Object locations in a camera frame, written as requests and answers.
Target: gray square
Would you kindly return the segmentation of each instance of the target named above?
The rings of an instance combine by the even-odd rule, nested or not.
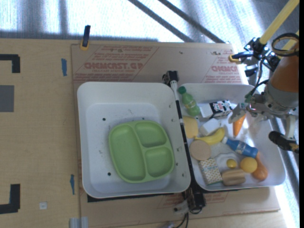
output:
[[[0,112],[14,112],[13,85],[0,85]]]

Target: white plastic tub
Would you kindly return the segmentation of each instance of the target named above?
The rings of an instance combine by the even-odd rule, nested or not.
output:
[[[229,100],[234,107],[237,103],[244,102],[244,96],[252,90],[250,85],[224,85],[224,84],[183,84],[187,92],[191,94],[197,103],[209,103],[219,100]],[[187,115],[184,106],[181,103],[181,112]],[[228,123],[228,118],[231,116],[220,117],[222,126],[225,127],[226,136],[233,139],[232,124]],[[207,119],[197,118],[199,128],[207,121]],[[257,188],[266,186],[275,186],[282,184],[285,180],[285,168],[279,152],[278,146],[272,143],[268,134],[272,131],[269,121],[258,122],[256,118],[251,117],[247,113],[246,119],[243,123],[238,136],[235,138],[246,142],[252,147],[257,147],[261,153],[261,161],[268,169],[268,177],[264,181],[254,179],[251,174],[246,174],[246,182],[236,186],[224,186],[221,182],[207,185],[203,179],[200,171],[198,161],[191,157],[193,164],[194,175],[196,182],[205,190],[219,191],[219,190],[235,190],[244,188]],[[188,146],[190,146],[193,139],[188,139]],[[244,156],[232,151],[227,145],[218,143],[211,146],[211,158],[215,158],[219,170],[222,172],[228,170],[226,166],[226,159],[234,157],[240,162]]]
[[[173,91],[161,83],[88,82],[77,91],[83,186],[94,198],[177,193],[190,185],[190,172]],[[128,183],[116,173],[108,147],[118,124],[156,121],[174,153],[173,171],[158,180]]]

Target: round beige toy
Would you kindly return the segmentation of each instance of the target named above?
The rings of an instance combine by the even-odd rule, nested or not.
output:
[[[189,147],[191,156],[198,160],[204,161],[210,158],[211,148],[209,144],[202,140],[194,140]]]

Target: green bottle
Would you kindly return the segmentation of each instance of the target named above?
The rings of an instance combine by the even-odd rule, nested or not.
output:
[[[178,91],[181,94],[181,101],[186,107],[188,114],[190,116],[197,116],[200,114],[200,108],[196,105],[196,101],[193,99],[193,96],[187,93],[186,88],[181,86]]]

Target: orange vegetable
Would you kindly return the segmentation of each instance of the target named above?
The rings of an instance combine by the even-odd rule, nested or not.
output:
[[[241,130],[245,117],[246,117],[246,115],[243,115],[240,119],[233,122],[233,136],[234,137],[236,137],[238,135],[239,131]]]
[[[268,170],[260,160],[260,152],[256,155],[257,169],[252,173],[252,176],[260,181],[264,181],[268,176]]]

